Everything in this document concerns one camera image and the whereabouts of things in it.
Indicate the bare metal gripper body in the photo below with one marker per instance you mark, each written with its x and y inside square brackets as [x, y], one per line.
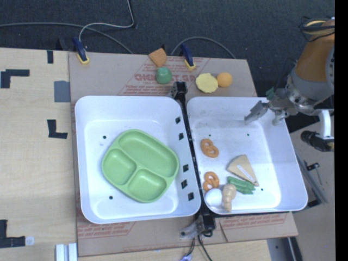
[285, 103]

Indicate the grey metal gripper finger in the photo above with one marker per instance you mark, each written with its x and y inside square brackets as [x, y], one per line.
[255, 113]
[278, 117]

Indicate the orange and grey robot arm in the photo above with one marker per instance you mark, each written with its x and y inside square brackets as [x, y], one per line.
[312, 61]

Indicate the white plastic tray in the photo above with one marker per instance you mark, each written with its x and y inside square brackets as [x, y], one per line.
[269, 151]
[130, 110]

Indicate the orange ball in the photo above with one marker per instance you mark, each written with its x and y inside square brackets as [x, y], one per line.
[224, 79]

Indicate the beige sandwich wedge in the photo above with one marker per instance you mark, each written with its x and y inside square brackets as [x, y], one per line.
[242, 166]

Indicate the orange pretzel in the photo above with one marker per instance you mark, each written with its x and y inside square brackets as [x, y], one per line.
[207, 185]
[204, 145]

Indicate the green beans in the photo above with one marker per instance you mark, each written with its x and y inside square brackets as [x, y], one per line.
[242, 186]

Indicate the white egg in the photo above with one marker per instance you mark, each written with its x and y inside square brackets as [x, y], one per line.
[213, 197]

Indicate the green cup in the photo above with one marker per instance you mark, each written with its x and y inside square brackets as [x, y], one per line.
[163, 75]

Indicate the orange cheese wedge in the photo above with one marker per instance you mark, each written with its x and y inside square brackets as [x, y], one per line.
[158, 56]

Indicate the green divided plate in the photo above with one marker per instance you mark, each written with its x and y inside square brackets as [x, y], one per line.
[141, 162]

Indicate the brown cardboard board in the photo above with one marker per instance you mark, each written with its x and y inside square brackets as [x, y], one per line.
[108, 75]

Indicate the black cylinder on white bracket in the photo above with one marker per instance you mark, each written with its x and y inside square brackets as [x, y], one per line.
[315, 140]

